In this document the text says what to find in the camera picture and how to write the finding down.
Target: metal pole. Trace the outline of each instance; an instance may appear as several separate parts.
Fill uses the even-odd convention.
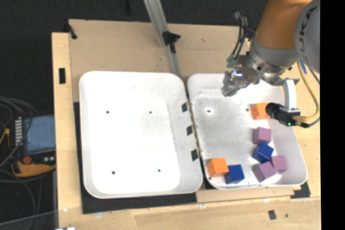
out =
[[[149,17],[151,19],[151,22],[153,23],[153,26],[157,32],[158,35],[158,42],[161,46],[167,47],[167,43],[165,43],[163,38],[163,33],[169,32],[168,30],[168,24],[165,19],[165,15],[163,12],[161,0],[144,0],[147,12],[149,14]],[[169,59],[170,64],[170,70],[173,74],[180,76],[180,69],[178,67],[177,59],[176,59],[176,52],[173,49],[173,47],[170,47],[169,45],[167,47],[167,55]]]

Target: wooden table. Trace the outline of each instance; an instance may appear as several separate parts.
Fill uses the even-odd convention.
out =
[[[59,227],[88,229],[321,229],[320,123],[294,127],[304,156],[307,186],[258,187],[196,192],[197,203],[83,214],[73,102],[78,82],[91,70],[170,72],[166,49],[151,23],[70,19],[77,39],[52,33]],[[238,35],[235,26],[168,24],[179,34],[177,60],[184,81],[195,73],[223,73]],[[318,99],[320,87],[306,75]],[[300,78],[297,66],[282,78]],[[296,86],[302,115],[315,112],[306,86]],[[310,196],[298,197],[304,189]]]

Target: orange cube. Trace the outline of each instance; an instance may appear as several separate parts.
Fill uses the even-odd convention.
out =
[[[207,163],[210,177],[224,176],[229,172],[225,157],[213,158]]]
[[[270,116],[266,113],[266,106],[268,103],[256,103],[251,107],[251,112],[254,120],[267,119]]]

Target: blue cube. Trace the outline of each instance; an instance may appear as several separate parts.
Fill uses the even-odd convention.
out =
[[[227,167],[229,168],[229,172],[224,176],[225,183],[238,183],[244,179],[241,165],[230,165]]]
[[[261,163],[265,163],[270,161],[273,150],[272,147],[262,142],[256,147],[252,157]]]

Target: cube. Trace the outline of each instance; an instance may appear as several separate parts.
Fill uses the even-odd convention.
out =
[[[266,106],[268,103],[261,102],[261,103],[255,103],[251,107],[252,117],[254,120],[262,120],[267,119],[270,116],[266,113]]]
[[[272,141],[272,132],[270,129],[258,127],[253,132],[253,143],[259,145],[260,143],[269,144]]]
[[[210,177],[224,176],[229,172],[225,157],[213,158],[207,163]]]
[[[272,156],[271,163],[275,170],[279,173],[283,173],[287,170],[286,160],[284,156]]]
[[[265,143],[260,143],[252,155],[257,161],[264,163],[271,160],[273,148]]]
[[[267,161],[265,163],[262,163],[258,166],[256,166],[253,170],[257,180],[259,182],[264,181],[265,179],[272,177],[277,174],[277,171],[272,166],[272,163],[270,161]]]
[[[225,183],[238,183],[244,179],[244,173],[240,164],[227,167],[229,168],[229,172],[224,176]]]

